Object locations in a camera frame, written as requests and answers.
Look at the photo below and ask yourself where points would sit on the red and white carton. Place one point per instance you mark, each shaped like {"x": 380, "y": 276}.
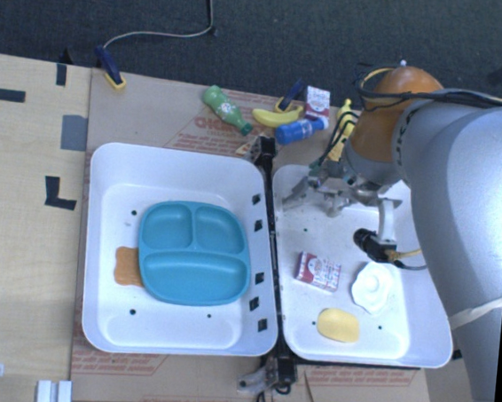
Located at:
{"x": 317, "y": 272}
{"x": 318, "y": 102}

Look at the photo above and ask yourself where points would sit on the orange toast slice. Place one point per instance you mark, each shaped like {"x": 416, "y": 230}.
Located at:
{"x": 126, "y": 267}

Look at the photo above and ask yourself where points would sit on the thin black and white rod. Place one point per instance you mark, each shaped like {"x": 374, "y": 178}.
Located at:
{"x": 273, "y": 242}

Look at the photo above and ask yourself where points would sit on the brown cardboard board, red print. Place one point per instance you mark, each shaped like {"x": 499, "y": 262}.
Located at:
{"x": 153, "y": 114}

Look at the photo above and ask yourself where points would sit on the yellow oval potato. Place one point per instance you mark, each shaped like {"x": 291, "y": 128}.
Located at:
{"x": 338, "y": 325}

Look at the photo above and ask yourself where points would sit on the yellow banana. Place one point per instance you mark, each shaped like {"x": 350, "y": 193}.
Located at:
{"x": 275, "y": 117}

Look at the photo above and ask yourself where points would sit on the green bottle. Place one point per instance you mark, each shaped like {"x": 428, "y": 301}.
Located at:
{"x": 225, "y": 108}

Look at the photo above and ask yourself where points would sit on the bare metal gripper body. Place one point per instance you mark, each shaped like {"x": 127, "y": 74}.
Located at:
{"x": 337, "y": 184}

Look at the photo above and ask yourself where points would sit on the white plastic tray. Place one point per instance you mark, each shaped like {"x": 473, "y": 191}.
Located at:
{"x": 105, "y": 314}
{"x": 308, "y": 335}

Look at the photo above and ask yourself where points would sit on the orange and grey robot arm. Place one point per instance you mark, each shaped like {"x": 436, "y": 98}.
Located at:
{"x": 458, "y": 182}

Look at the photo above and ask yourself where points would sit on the blue bottle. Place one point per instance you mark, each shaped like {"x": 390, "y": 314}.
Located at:
{"x": 298, "y": 130}

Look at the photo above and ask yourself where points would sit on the black cylinder on white bracket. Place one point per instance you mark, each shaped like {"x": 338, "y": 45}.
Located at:
{"x": 380, "y": 245}

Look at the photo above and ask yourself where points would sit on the white fried egg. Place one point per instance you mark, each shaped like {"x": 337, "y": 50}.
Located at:
{"x": 371, "y": 286}

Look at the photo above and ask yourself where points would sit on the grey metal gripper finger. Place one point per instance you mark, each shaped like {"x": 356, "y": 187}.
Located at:
{"x": 297, "y": 191}
{"x": 336, "y": 207}

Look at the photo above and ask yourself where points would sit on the blue divided plate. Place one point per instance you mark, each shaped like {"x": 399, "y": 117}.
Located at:
{"x": 194, "y": 254}

